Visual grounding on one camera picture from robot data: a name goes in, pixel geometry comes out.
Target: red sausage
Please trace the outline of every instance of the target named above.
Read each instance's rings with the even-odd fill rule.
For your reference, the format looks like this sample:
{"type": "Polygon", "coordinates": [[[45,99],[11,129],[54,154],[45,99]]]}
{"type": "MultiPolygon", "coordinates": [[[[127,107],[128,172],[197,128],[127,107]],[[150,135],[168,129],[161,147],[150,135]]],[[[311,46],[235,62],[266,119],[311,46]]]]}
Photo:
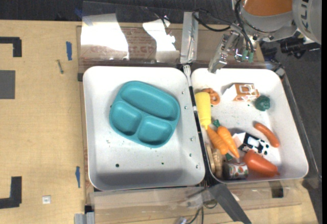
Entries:
{"type": "Polygon", "coordinates": [[[267,128],[265,125],[261,124],[261,123],[256,123],[254,125],[254,127],[259,130],[261,133],[263,133],[267,139],[269,140],[271,146],[278,148],[280,146],[279,140],[278,138],[275,136],[274,133],[272,133],[272,131],[267,128]]]}

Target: black corner marker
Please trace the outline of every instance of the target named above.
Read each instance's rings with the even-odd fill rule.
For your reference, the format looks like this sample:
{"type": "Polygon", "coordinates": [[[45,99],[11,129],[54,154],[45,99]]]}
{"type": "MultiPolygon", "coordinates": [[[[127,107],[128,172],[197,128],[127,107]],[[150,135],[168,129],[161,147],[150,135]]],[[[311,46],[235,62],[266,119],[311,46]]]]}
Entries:
{"type": "Polygon", "coordinates": [[[12,44],[12,56],[21,57],[21,39],[19,37],[0,37],[1,44],[12,44]]]}
{"type": "Polygon", "coordinates": [[[16,208],[21,204],[21,176],[11,177],[10,197],[0,198],[0,209],[16,208]]]}

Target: tin can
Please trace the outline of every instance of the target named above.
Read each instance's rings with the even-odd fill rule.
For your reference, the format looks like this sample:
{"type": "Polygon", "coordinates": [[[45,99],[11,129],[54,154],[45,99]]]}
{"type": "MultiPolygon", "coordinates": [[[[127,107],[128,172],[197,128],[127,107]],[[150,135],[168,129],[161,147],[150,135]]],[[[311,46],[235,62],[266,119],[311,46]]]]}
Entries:
{"type": "Polygon", "coordinates": [[[244,180],[248,177],[249,170],[245,163],[224,163],[223,177],[226,180],[244,180]]]}

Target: green vegetable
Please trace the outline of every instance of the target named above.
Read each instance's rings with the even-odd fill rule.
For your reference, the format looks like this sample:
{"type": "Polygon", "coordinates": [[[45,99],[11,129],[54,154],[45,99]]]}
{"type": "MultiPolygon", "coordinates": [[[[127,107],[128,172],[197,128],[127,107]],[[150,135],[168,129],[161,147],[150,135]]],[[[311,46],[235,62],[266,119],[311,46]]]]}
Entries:
{"type": "Polygon", "coordinates": [[[260,111],[266,111],[270,108],[270,99],[266,96],[261,95],[255,100],[254,106],[260,111]]]}

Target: carrot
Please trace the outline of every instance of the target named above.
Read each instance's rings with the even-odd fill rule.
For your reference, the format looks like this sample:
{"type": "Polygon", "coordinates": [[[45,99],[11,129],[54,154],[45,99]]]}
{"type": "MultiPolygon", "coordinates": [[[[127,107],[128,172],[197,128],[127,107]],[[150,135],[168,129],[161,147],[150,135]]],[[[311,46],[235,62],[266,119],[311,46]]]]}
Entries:
{"type": "Polygon", "coordinates": [[[239,152],[237,150],[237,146],[236,146],[236,144],[235,144],[229,130],[224,126],[221,126],[218,120],[215,120],[213,122],[213,124],[217,127],[217,134],[227,144],[228,149],[230,150],[230,152],[232,152],[235,157],[239,158],[240,154],[239,154],[239,152]]]}
{"type": "Polygon", "coordinates": [[[271,146],[273,146],[273,147],[275,147],[275,148],[278,148],[278,147],[280,146],[280,143],[279,143],[279,141],[278,141],[278,138],[277,138],[277,137],[275,136],[275,134],[272,133],[272,131],[271,131],[269,128],[267,128],[265,125],[263,125],[263,124],[257,122],[257,123],[254,125],[254,127],[255,127],[258,131],[260,131],[261,133],[263,133],[263,134],[267,137],[267,139],[268,139],[268,141],[270,142],[271,146]]]}
{"type": "Polygon", "coordinates": [[[268,177],[274,177],[276,174],[280,175],[277,166],[256,154],[252,149],[244,155],[243,161],[249,170],[256,171],[262,175],[268,177]]]}
{"type": "Polygon", "coordinates": [[[222,138],[209,126],[207,127],[206,132],[208,133],[208,136],[213,144],[213,146],[217,149],[219,149],[220,153],[222,155],[227,154],[228,152],[228,146],[227,144],[222,140],[222,138]]]}

